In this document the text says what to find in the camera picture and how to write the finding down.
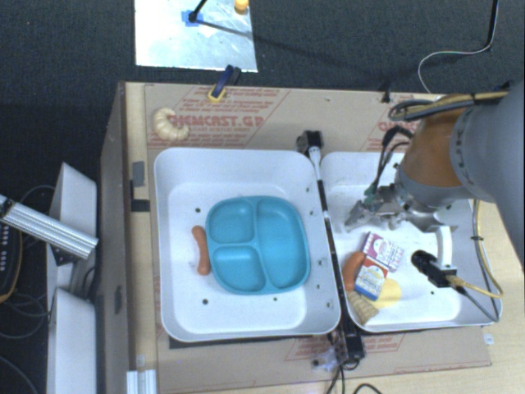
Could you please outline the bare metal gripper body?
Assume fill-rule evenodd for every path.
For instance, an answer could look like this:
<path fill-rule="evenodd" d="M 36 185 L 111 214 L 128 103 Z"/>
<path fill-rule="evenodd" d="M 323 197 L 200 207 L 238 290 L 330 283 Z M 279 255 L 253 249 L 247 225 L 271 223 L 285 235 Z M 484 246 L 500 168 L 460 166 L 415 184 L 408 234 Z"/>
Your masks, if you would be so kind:
<path fill-rule="evenodd" d="M 429 207 L 417 201 L 401 184 L 373 186 L 367 189 L 367 208 L 373 217 L 386 214 L 404 214 L 421 232 L 434 232 L 443 223 L 436 217 L 438 208 Z"/>

